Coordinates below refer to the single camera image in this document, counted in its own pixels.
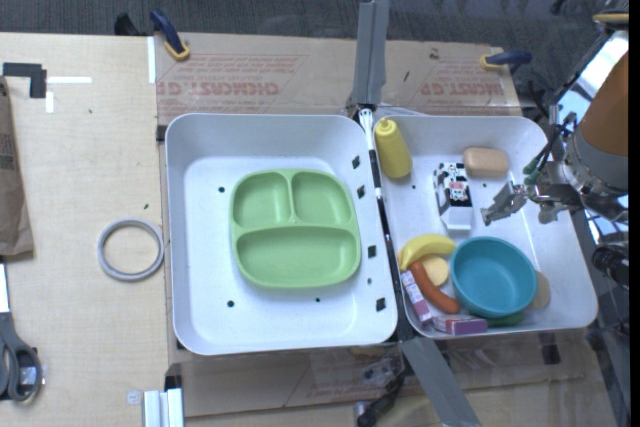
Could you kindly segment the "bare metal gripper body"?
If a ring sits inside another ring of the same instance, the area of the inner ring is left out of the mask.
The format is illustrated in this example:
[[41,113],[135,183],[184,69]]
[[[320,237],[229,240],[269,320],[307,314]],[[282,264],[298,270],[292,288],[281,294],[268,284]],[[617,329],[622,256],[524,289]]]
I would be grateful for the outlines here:
[[551,223],[562,211],[586,210],[609,221],[628,223],[628,208],[620,198],[628,193],[628,181],[607,167],[595,173],[577,158],[548,161],[526,179],[529,199],[539,206],[538,220]]

